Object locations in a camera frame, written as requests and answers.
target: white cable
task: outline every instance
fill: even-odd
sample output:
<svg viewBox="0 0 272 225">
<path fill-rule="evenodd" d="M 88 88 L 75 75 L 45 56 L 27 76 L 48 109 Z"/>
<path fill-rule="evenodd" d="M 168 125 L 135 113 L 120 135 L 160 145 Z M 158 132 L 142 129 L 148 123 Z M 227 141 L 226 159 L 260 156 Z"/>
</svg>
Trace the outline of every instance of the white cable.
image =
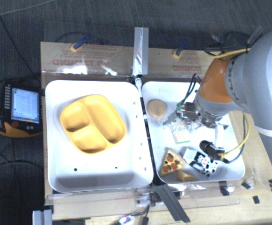
<svg viewBox="0 0 272 225">
<path fill-rule="evenodd" d="M 50 1 L 43 2 L 43 3 L 40 3 L 40 4 L 36 4 L 36 5 L 30 6 L 30 7 L 20 8 L 20 9 L 17 9 L 17 10 L 13 10 L 13 11 L 1 13 L 0 16 L 6 15 L 6 14 L 10 14 L 10 13 L 24 11 L 24 10 L 27 10 L 27 9 L 30 9 L 30 8 L 35 8 L 35 7 L 42 6 L 44 4 L 51 3 L 51 2 L 56 2 L 56 1 L 60 1 L 60 0 L 50 0 Z"/>
</svg>

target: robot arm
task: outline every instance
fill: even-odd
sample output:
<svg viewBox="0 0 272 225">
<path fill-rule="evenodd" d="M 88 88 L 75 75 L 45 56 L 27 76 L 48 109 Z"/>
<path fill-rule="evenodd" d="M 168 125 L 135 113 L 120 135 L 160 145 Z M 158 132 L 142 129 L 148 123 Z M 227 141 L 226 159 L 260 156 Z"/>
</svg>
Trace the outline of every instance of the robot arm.
<svg viewBox="0 0 272 225">
<path fill-rule="evenodd" d="M 215 128 L 231 111 L 251 114 L 272 164 L 272 31 L 247 53 L 214 59 L 194 102 L 177 114 Z"/>
</svg>

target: table surface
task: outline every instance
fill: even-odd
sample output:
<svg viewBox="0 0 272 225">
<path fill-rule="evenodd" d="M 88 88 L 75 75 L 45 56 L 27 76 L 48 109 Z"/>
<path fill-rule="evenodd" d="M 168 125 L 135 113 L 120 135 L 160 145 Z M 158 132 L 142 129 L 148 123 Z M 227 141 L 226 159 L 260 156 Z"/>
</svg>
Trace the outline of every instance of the table surface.
<svg viewBox="0 0 272 225">
<path fill-rule="evenodd" d="M 52 188 L 47 179 L 47 142 L 46 142 L 46 116 L 45 102 L 43 103 L 44 121 L 44 172 L 45 197 L 52 196 Z M 231 121 L 237 140 L 243 136 L 243 116 L 241 112 L 231 112 Z M 230 196 L 204 195 L 199 191 L 198 196 L 184 196 L 180 200 L 182 207 L 191 220 L 192 225 L 253 225 L 272 224 L 272 191 L 268 180 L 272 180 L 272 166 L 258 132 L 253 126 L 253 120 L 248 115 L 250 136 L 245 144 L 243 158 L 245 160 L 246 174 L 243 179 L 253 182 L 253 187 L 246 189 L 243 186 L 235 187 Z M 91 218 L 86 221 L 88 225 L 112 225 L 131 212 L 135 212 L 135 197 L 130 192 L 114 194 L 73 195 L 66 199 L 55 199 L 53 203 L 53 220 L 70 220 L 78 218 Z M 130 225 L 140 225 L 143 216 L 137 216 Z M 151 207 L 148 213 L 150 225 L 178 224 L 174 221 L 167 208 L 159 204 Z"/>
</svg>

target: white tray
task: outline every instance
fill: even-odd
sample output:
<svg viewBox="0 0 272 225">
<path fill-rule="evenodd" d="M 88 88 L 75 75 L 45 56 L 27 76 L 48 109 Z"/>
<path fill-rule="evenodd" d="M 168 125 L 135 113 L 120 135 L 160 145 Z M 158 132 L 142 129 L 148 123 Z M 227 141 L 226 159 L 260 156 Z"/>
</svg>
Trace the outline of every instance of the white tray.
<svg viewBox="0 0 272 225">
<path fill-rule="evenodd" d="M 91 94 L 108 98 L 126 124 L 126 137 L 114 147 L 82 153 L 74 147 L 60 123 L 61 111 Z M 127 82 L 53 81 L 45 89 L 48 181 L 58 192 L 113 188 L 142 188 L 153 179 L 140 98 Z"/>
<path fill-rule="evenodd" d="M 158 172 L 160 172 L 162 168 L 163 159 L 168 148 L 173 149 L 181 156 L 183 156 L 187 148 L 202 152 L 202 150 L 199 148 L 199 143 L 202 140 L 208 140 L 210 142 L 214 142 L 215 140 L 215 130 L 203 126 L 197 130 L 197 133 L 192 137 L 190 142 L 176 144 L 170 128 L 163 128 L 162 126 L 162 122 L 166 121 L 168 116 L 171 115 L 172 112 L 176 109 L 176 104 L 184 98 L 189 85 L 190 83 L 188 82 L 147 82 L 142 87 L 142 95 L 145 106 L 147 106 L 147 103 L 153 99 L 162 100 L 167 106 L 167 113 L 161 121 L 155 120 L 149 114 L 147 114 L 154 160 Z M 194 98 L 195 92 L 192 92 L 192 94 L 188 97 L 187 102 L 193 102 Z M 222 144 L 226 151 L 231 150 L 232 148 L 236 147 L 238 143 L 229 116 L 224 116 L 220 120 L 220 123 L 229 125 L 228 128 L 224 130 Z M 218 161 L 217 171 L 210 177 L 205 176 L 189 165 L 182 169 L 182 171 L 198 178 L 198 181 L 195 182 L 238 180 L 245 174 L 245 165 L 242 157 L 239 157 L 231 164 L 225 164 L 221 161 Z M 183 189 L 183 184 L 185 183 L 177 179 L 176 173 L 177 171 L 169 173 L 160 178 L 165 183 L 170 184 L 172 187 Z"/>
</svg>

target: device screen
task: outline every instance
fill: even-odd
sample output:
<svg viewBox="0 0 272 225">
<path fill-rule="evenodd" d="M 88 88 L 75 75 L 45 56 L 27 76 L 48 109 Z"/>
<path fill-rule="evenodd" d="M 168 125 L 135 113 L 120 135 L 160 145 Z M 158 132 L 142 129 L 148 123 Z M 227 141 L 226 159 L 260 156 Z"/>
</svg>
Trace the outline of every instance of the device screen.
<svg viewBox="0 0 272 225">
<path fill-rule="evenodd" d="M 11 119 L 39 123 L 38 93 L 12 88 Z"/>
</svg>

